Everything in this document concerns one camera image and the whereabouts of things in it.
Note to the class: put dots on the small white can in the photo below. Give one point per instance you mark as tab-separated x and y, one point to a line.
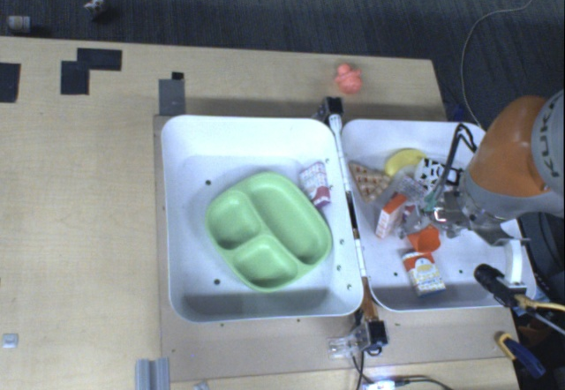
18	23

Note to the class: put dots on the pink toy figure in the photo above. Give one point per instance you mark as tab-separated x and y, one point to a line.
348	79

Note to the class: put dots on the small white square block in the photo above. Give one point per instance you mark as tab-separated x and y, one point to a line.
10	340

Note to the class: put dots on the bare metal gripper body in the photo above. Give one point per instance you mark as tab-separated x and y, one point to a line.
454	214

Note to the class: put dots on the red and white carton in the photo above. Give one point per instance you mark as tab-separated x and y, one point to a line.
315	183

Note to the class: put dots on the thin black and white rod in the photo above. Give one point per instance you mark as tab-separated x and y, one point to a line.
340	150

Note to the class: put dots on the small brown and white toy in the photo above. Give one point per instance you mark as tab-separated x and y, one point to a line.
94	5

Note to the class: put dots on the green divided plate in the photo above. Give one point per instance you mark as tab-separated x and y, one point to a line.
269	225

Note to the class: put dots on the black and white carton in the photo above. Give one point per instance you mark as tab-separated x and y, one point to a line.
430	172

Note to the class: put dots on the yellow banana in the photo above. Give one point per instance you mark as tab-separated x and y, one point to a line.
404	160

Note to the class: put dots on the white plastic tray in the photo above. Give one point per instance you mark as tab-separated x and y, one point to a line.
463	264
198	220

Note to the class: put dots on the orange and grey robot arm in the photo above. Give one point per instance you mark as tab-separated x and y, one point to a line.
507	167

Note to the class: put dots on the black cylinder on white bracket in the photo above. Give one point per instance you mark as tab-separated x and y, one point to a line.
494	282

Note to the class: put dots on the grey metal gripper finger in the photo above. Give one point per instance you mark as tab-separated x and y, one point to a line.
412	225
448	230

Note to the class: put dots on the orange cube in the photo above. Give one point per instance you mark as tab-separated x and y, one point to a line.
424	240

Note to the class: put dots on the clear plastic bottle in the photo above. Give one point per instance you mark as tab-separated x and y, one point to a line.
408	187

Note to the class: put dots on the toy pizza slice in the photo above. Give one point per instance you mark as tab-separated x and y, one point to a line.
366	181

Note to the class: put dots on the orange white and yellow carton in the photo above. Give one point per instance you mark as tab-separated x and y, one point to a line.
424	273

